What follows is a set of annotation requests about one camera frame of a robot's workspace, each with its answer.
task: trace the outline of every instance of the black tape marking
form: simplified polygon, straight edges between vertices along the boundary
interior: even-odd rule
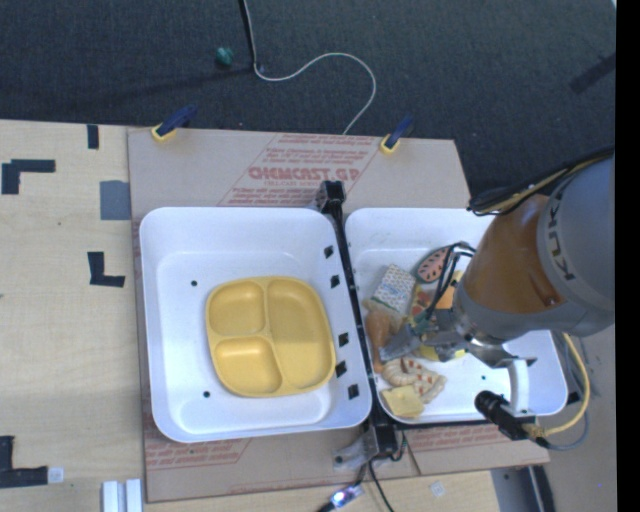
[[[104,275],[104,253],[88,252],[89,270],[91,271],[91,279],[89,284],[98,286],[114,286],[122,288],[124,286],[125,276],[105,276]]]
[[[353,400],[355,397],[360,395],[360,390],[358,389],[357,384],[351,384],[347,389],[347,392],[349,393],[349,400]]]
[[[11,160],[2,164],[2,194],[16,195],[20,192],[21,172],[55,172],[55,160]]]
[[[341,377],[347,371],[347,362],[341,361],[336,365],[336,377]]]
[[[11,164],[2,164],[2,193],[15,195],[20,190],[20,171]]]
[[[602,59],[598,64],[587,69],[581,75],[569,82],[569,87],[576,94],[582,94],[598,80],[605,77],[616,69],[616,53],[613,52],[608,57]]]
[[[87,125],[87,147],[89,149],[100,149],[100,132],[97,124]]]
[[[49,468],[13,467],[13,436],[0,436],[0,489],[32,487],[49,483]]]
[[[131,219],[131,196],[128,183],[124,181],[100,182],[100,219]]]

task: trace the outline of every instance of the dark floor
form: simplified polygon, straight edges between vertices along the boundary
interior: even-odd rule
[[[325,52],[370,67],[349,131],[454,139],[473,195],[615,143],[611,0],[248,1],[258,62],[293,73]],[[155,125],[194,103],[193,127],[342,133],[372,88],[323,59],[267,83],[251,70],[237,0],[0,0],[0,118]],[[230,68],[215,64],[220,47]]]

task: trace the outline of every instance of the cardboard sheet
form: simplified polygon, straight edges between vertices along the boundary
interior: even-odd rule
[[[128,131],[136,304],[145,410],[147,501],[158,502],[350,483],[332,451],[359,428],[180,444],[155,427],[149,395],[138,230],[163,206],[306,207],[323,180],[340,180],[345,214],[364,207],[463,208],[469,199],[453,141],[402,140],[392,155],[380,139],[314,134],[178,130],[165,142]],[[379,478],[519,466],[548,460],[530,442],[512,443],[494,426],[438,427],[407,434],[410,453]]]

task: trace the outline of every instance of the blue clamp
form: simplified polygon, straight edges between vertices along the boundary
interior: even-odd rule
[[[151,129],[151,135],[158,142],[164,142],[176,133],[176,128],[188,126],[196,116],[198,108],[195,105],[187,105],[167,117],[162,124]]]
[[[407,114],[396,126],[396,129],[380,141],[380,150],[386,155],[390,155],[398,148],[400,137],[408,137],[412,131],[413,117]]]

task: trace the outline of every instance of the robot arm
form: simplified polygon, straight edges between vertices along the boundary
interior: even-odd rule
[[[501,345],[533,330],[585,336],[614,322],[614,161],[599,156],[489,225],[450,310],[436,311],[423,343],[460,346],[492,367]]]

